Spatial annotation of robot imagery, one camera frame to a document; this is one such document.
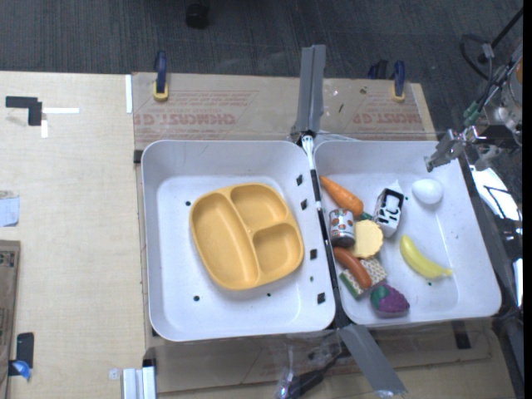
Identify brown cardboard board red print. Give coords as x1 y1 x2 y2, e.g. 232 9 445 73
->
131 71 505 394

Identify yellow divided plate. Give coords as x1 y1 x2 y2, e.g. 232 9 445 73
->
189 182 305 292

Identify black block with thin wires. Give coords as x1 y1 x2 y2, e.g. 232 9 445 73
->
277 349 344 397

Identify orange carrot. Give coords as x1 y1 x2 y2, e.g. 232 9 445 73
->
318 175 373 221

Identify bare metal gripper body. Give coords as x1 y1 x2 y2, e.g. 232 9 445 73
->
468 94 524 150

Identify patterned packet with green edge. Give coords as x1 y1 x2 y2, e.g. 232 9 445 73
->
338 256 389 301

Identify orange-brown sausage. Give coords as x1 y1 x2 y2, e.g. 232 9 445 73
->
332 246 373 289

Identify purple grapes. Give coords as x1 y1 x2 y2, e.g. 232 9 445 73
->
369 283 411 318

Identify white egg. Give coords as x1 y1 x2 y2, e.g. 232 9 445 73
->
411 178 445 205

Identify black and white carton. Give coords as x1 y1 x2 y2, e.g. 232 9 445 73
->
372 180 406 239

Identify small can with tomato label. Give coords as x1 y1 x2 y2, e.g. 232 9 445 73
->
328 208 357 248

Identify white plastic tray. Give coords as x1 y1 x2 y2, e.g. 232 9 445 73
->
140 139 337 342
312 139 503 328

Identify yellow round biscuit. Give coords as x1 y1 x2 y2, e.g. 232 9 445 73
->
347 219 384 259

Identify yellow banana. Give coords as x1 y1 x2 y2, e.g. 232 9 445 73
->
399 234 454 281

